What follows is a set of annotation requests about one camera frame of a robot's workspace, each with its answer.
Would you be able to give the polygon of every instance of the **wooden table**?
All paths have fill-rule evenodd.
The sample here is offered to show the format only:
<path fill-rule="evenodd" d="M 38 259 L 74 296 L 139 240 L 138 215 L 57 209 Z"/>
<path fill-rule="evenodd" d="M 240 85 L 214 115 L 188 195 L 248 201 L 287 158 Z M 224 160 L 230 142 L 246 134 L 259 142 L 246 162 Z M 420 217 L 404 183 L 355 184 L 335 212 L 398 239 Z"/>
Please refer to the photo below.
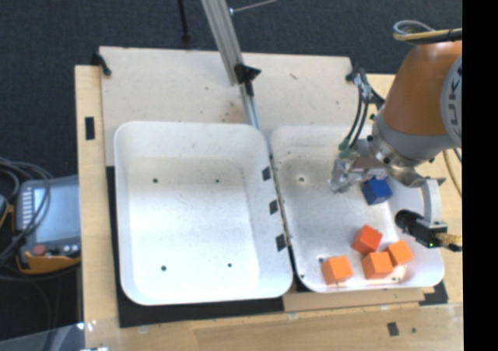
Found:
<path fill-rule="evenodd" d="M 101 48 L 111 70 L 117 67 L 115 56 L 120 48 Z M 145 62 L 135 62 L 136 77 L 154 70 L 158 54 L 182 54 L 181 51 L 134 50 L 130 54 L 143 56 Z M 191 51 L 215 59 L 212 52 Z M 343 78 L 349 67 L 348 58 L 299 57 L 292 55 L 245 54 L 246 64 L 268 72 L 271 81 L 258 78 L 257 94 L 282 78 L 316 79 L 317 76 L 339 75 Z M 303 61 L 288 73 L 287 65 L 295 66 L 293 59 Z M 221 65 L 209 68 L 223 73 Z M 374 89 L 386 95 L 393 75 L 369 75 Z M 322 77 L 313 81 L 322 81 Z M 82 219 L 82 280 L 83 313 L 86 323 L 86 346 L 107 346 L 119 349 L 463 349 L 463 273 L 462 253 L 441 251 L 444 260 L 444 285 L 447 304 L 421 307 L 427 294 L 434 288 L 399 290 L 364 290 L 333 294 L 298 293 L 291 289 L 284 295 L 285 310 L 275 314 L 261 314 L 242 318 L 224 318 L 204 321 L 182 321 L 135 328 L 120 328 L 118 323 L 114 266 L 110 237 L 110 218 L 105 174 L 106 153 L 103 125 L 102 75 L 99 67 L 75 67 L 76 115 L 78 130 L 79 186 Z M 340 98 L 345 87 L 337 85 Z M 318 107 L 320 124 L 320 107 Z M 329 119 L 334 119 L 334 112 Z M 93 118 L 94 137 L 87 139 L 87 118 Z M 450 168 L 461 186 L 461 165 L 451 154 Z M 446 177 L 440 187 L 443 219 L 450 232 L 462 231 L 461 196 L 450 179 L 444 156 L 418 169 L 422 175 Z"/>

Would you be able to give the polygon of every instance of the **black cable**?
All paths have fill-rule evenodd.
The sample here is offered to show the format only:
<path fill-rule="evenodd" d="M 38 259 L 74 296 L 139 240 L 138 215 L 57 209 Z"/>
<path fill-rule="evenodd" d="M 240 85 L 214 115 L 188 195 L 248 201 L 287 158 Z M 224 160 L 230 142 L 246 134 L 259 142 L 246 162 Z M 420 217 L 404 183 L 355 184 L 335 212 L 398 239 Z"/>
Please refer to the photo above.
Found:
<path fill-rule="evenodd" d="M 445 34 L 433 36 L 433 37 L 424 37 L 418 40 L 408 41 L 413 45 L 424 45 L 424 44 L 435 44 L 446 41 L 459 41 L 463 38 L 463 30 L 460 29 L 449 29 Z"/>
<path fill-rule="evenodd" d="M 41 298 L 45 303 L 45 308 L 47 310 L 47 322 L 48 322 L 47 330 L 51 330 L 52 325 L 53 325 L 53 323 L 52 323 L 53 322 L 52 321 L 52 309 L 51 309 L 50 301 L 48 300 L 47 294 L 45 294 L 45 292 L 43 291 L 43 289 L 40 287 L 40 285 L 38 283 L 31 282 L 31 285 L 33 285 L 34 288 L 38 291 L 38 293 L 40 293 Z"/>
<path fill-rule="evenodd" d="M 351 129 L 349 130 L 349 134 L 346 136 L 347 139 L 351 139 L 353 132 L 355 131 L 356 126 L 358 125 L 359 116 L 361 115 L 361 107 L 363 105 L 363 94 L 361 89 L 361 84 L 356 84 L 356 88 L 358 88 L 358 107 L 356 109 L 355 120 L 352 123 Z"/>
<path fill-rule="evenodd" d="M 8 269 L 9 271 L 14 272 L 18 276 L 0 275 L 0 280 L 5 280 L 6 282 L 21 282 L 21 283 L 41 282 L 44 280 L 51 280 L 51 279 L 58 278 L 60 276 L 67 275 L 70 272 L 73 272 L 76 269 L 78 269 L 80 265 L 81 265 L 81 262 L 78 262 L 77 264 L 71 265 L 69 268 L 62 269 L 61 271 L 47 273 L 47 274 L 41 274 L 41 275 L 33 275 L 33 276 L 26 275 L 17 269 L 14 269 L 8 265 L 4 265 L 4 267 L 3 267 L 4 269 Z"/>
<path fill-rule="evenodd" d="M 376 97 L 376 98 L 377 98 L 377 100 L 379 101 L 380 105 L 383 105 L 383 104 L 384 104 L 384 102 L 385 102 L 386 100 L 385 100 L 383 97 L 381 97 L 381 95 L 379 95 L 379 94 L 377 93 L 377 91 L 376 91 L 376 90 L 374 90 L 374 89 L 372 88 L 372 86 L 370 86 L 370 92 L 373 94 L 373 96 L 374 96 L 374 97 Z"/>
<path fill-rule="evenodd" d="M 0 268 L 5 265 L 5 263 L 15 254 L 14 248 L 24 239 L 25 236 L 33 232 L 43 221 L 46 213 L 49 209 L 51 202 L 51 192 L 50 185 L 48 184 L 48 178 L 51 174 L 45 169 L 32 163 L 24 162 L 11 162 L 7 159 L 0 157 L 0 167 L 3 171 L 9 170 L 12 175 L 19 175 L 23 180 L 34 179 L 34 176 L 30 174 L 27 170 L 31 170 L 42 178 L 45 186 L 45 192 L 43 198 L 41 199 L 40 205 L 33 214 L 33 218 L 28 223 L 28 225 L 16 236 L 14 241 L 5 248 L 5 250 L 0 253 Z"/>
<path fill-rule="evenodd" d="M 17 192 L 19 192 L 19 178 L 12 171 L 6 170 L 1 167 L 0 173 L 7 175 L 7 177 L 9 177 L 14 183 L 13 190 L 10 192 L 10 195 L 7 196 L 7 200 L 9 201 L 9 203 L 12 203 L 17 195 Z"/>
<path fill-rule="evenodd" d="M 363 114 L 361 117 L 361 122 L 359 123 L 359 127 L 356 130 L 356 134 L 355 134 L 354 139 L 349 144 L 350 149 L 352 149 L 354 147 L 354 145 L 356 144 L 356 142 L 358 142 L 359 134 L 361 133 L 361 131 L 363 130 L 363 126 L 365 125 L 366 115 L 368 113 L 368 105 L 370 103 L 371 87 L 370 87 L 370 84 L 368 83 L 368 81 L 366 80 L 366 73 L 365 73 L 365 70 L 363 68 L 360 68 L 359 75 L 360 75 L 360 78 L 362 80 L 363 90 L 365 91 L 366 95 L 363 97 Z"/>

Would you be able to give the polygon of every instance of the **cable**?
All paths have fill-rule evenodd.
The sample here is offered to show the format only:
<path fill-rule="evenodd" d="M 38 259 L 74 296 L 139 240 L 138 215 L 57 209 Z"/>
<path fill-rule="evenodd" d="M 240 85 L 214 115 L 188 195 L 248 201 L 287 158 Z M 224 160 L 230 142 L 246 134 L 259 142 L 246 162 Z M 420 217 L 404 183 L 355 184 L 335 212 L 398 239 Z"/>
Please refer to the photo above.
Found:
<path fill-rule="evenodd" d="M 73 272 L 76 269 L 78 269 L 80 265 L 81 265 L 81 262 L 74 264 L 74 265 L 70 266 L 69 268 L 62 269 L 61 271 L 43 274 L 43 275 L 36 275 L 36 276 L 28 276 L 17 269 L 14 269 L 8 265 L 4 265 L 4 267 L 3 267 L 4 269 L 8 269 L 9 271 L 14 272 L 18 276 L 0 275 L 0 280 L 5 280 L 6 282 L 21 282 L 21 283 L 41 282 L 44 280 L 55 279 L 55 278 L 58 278 L 60 276 L 66 275 L 70 272 Z"/>
<path fill-rule="evenodd" d="M 362 76 L 362 80 L 366 79 L 365 72 L 363 69 L 361 69 L 360 74 Z M 354 139 L 351 141 L 349 144 L 349 148 L 352 149 L 356 142 L 358 141 L 359 134 L 363 130 L 363 126 L 365 125 L 366 121 L 366 114 L 368 112 L 368 105 L 370 103 L 370 84 L 366 81 L 363 80 L 363 85 L 364 85 L 364 91 L 365 91 L 365 96 L 363 97 L 363 114 L 361 117 L 361 122 L 359 123 L 358 129 L 356 130 L 356 134 Z"/>
<path fill-rule="evenodd" d="M 11 258 L 15 254 L 15 252 L 13 251 L 14 248 L 21 242 L 21 240 L 24 239 L 25 236 L 31 234 L 41 224 L 44 217 L 46 216 L 51 202 L 51 192 L 48 178 L 51 178 L 52 176 L 50 173 L 48 173 L 48 171 L 46 171 L 42 167 L 37 166 L 36 164 L 25 162 L 11 162 L 3 157 L 0 157 L 0 168 L 4 173 L 8 171 L 10 177 L 18 177 L 19 182 L 32 180 L 35 179 L 35 177 L 41 177 L 45 187 L 45 192 L 40 201 L 40 205 L 34 212 L 31 221 L 18 235 L 16 235 L 14 241 L 0 253 L 1 268 L 9 260 L 9 258 Z"/>
<path fill-rule="evenodd" d="M 40 293 L 41 295 L 41 298 L 43 299 L 44 303 L 45 303 L 45 308 L 47 310 L 47 322 L 48 322 L 48 325 L 47 325 L 47 330 L 50 330 L 52 329 L 52 309 L 50 307 L 50 301 L 48 300 L 48 297 L 47 297 L 47 294 L 45 294 L 45 292 L 43 291 L 43 289 L 40 287 L 40 285 L 36 282 L 30 282 L 31 285 L 34 286 L 34 288 L 38 291 L 38 293 Z"/>
<path fill-rule="evenodd" d="M 463 37 L 463 29 L 435 30 L 417 20 L 400 20 L 393 26 L 393 37 L 409 44 L 434 44 L 457 41 Z"/>
<path fill-rule="evenodd" d="M 7 218 L 7 215 L 9 214 L 9 204 L 5 206 L 5 211 L 2 214 L 2 217 L 0 217 L 0 229 L 2 228 L 3 223 L 5 222 L 5 219 Z"/>
<path fill-rule="evenodd" d="M 358 79 L 358 78 L 359 78 L 359 75 L 356 75 L 356 77 L 353 80 L 356 88 L 358 88 L 358 107 L 356 109 L 355 119 L 354 119 L 354 122 L 352 123 L 351 129 L 349 130 L 349 134 L 339 144 L 339 150 L 345 150 L 348 147 L 349 141 L 351 140 L 352 134 L 355 131 L 356 126 L 358 125 L 359 117 L 361 115 L 361 107 L 363 105 L 363 94 L 362 94 L 361 82 L 356 81 L 356 79 Z"/>
<path fill-rule="evenodd" d="M 379 104 L 382 106 L 386 100 L 383 97 L 381 97 L 377 93 L 377 91 L 372 88 L 372 86 L 370 86 L 370 91 L 372 92 L 373 96 L 377 98 L 377 100 L 379 101 Z"/>
<path fill-rule="evenodd" d="M 7 196 L 7 200 L 9 202 L 13 202 L 14 198 L 17 195 L 17 192 L 19 191 L 19 178 L 11 171 L 8 171 L 6 169 L 0 168 L 0 174 L 5 174 L 7 175 L 10 179 L 12 179 L 12 182 L 14 183 L 14 188 L 10 192 L 10 195 Z"/>

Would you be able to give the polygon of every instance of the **black clip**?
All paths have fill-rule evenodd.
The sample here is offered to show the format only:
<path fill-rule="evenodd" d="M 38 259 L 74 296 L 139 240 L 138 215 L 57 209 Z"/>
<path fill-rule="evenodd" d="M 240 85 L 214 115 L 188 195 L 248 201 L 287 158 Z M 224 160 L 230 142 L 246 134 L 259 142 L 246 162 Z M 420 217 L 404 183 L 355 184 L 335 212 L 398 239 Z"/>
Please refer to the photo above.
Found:
<path fill-rule="evenodd" d="M 253 97 L 254 89 L 252 87 L 252 80 L 254 80 L 259 73 L 261 73 L 261 70 L 242 65 L 241 63 L 236 65 L 234 69 L 239 84 L 244 84 L 246 86 L 247 95 Z"/>
<path fill-rule="evenodd" d="M 107 67 L 107 63 L 103 59 L 103 56 L 99 52 L 93 52 L 92 65 L 101 66 L 102 72 L 104 73 L 104 75 L 111 75 L 111 73 L 112 73 L 112 71 Z"/>

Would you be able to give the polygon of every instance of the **black mat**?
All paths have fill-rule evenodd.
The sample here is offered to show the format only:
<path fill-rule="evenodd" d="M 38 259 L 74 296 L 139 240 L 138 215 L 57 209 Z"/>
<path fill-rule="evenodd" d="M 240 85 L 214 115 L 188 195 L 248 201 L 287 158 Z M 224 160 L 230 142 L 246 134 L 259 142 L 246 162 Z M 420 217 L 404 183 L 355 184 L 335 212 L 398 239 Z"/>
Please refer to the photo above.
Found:
<path fill-rule="evenodd" d="M 114 168 L 108 167 L 106 169 L 106 175 L 109 194 L 110 228 L 112 232 L 117 308 L 119 313 L 119 324 L 122 328 L 172 321 L 228 318 L 283 311 L 283 301 L 281 297 L 264 300 L 243 300 L 222 303 L 153 307 L 143 306 L 130 300 L 123 291 L 119 280 L 119 251 L 117 247 Z"/>

